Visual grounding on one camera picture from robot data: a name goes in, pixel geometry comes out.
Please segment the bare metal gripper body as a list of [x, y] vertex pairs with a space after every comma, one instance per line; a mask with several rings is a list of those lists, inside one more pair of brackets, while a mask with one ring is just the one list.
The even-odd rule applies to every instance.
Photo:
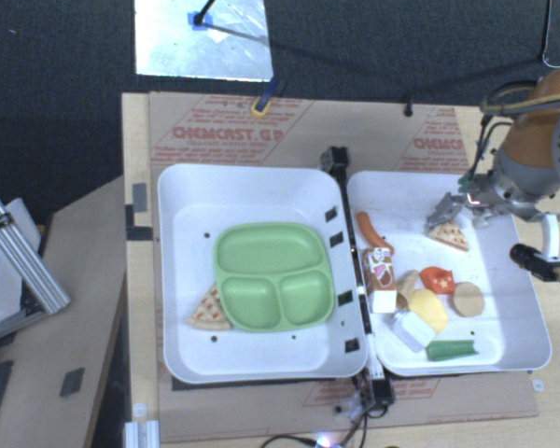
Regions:
[[473, 214], [473, 227], [485, 228], [493, 218], [513, 215], [525, 222], [538, 222], [543, 214], [532, 195], [504, 174], [476, 175], [469, 182], [466, 207]]

